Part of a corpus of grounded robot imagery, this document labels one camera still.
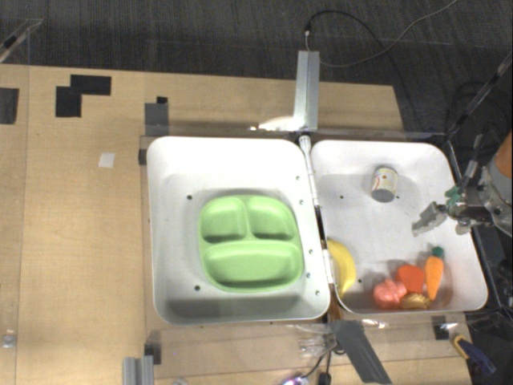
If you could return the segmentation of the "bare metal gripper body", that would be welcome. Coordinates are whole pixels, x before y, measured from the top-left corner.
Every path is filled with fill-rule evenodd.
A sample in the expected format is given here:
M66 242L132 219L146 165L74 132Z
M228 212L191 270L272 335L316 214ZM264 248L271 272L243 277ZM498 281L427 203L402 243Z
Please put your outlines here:
M456 222L455 232L458 235L469 233L478 225L493 225L491 213L481 200L484 190L482 185L469 186L464 190L455 185L445 192L447 215Z

